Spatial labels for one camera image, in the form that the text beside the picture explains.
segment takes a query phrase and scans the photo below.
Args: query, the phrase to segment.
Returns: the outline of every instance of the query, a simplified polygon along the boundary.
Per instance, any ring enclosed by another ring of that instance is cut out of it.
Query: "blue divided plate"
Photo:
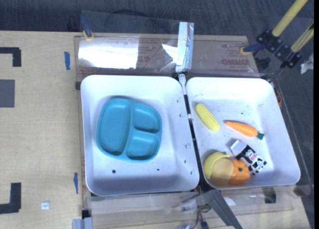
[[[111,157],[147,162],[160,148],[162,123],[152,107],[114,98],[104,104],[96,133],[100,150]]]

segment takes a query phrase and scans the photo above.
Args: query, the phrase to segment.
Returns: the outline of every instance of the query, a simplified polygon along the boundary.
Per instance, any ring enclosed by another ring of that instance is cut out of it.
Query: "wooden surface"
[[[19,213],[0,215],[0,228],[72,228],[81,217],[82,180],[74,36],[78,33],[1,31],[1,47],[19,47],[22,67],[0,54],[0,79],[15,80],[15,107],[0,108],[0,204],[21,182]],[[66,70],[64,52],[70,53]],[[79,194],[73,182],[78,173]],[[42,210],[41,202],[50,209]],[[310,228],[302,202],[288,211],[237,216],[243,228]],[[224,226],[209,219],[210,228]],[[178,223],[129,228],[175,228]]]

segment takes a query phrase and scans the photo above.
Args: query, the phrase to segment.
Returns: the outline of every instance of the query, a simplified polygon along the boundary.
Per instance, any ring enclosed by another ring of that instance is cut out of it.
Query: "toy carrot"
[[[256,136],[260,140],[263,139],[263,137],[264,137],[263,133],[259,133],[256,130],[256,128],[254,128],[251,125],[248,125],[245,123],[234,122],[234,121],[225,121],[225,124],[230,126],[233,129],[235,129],[236,131],[242,133],[243,135],[248,136],[248,137]]]

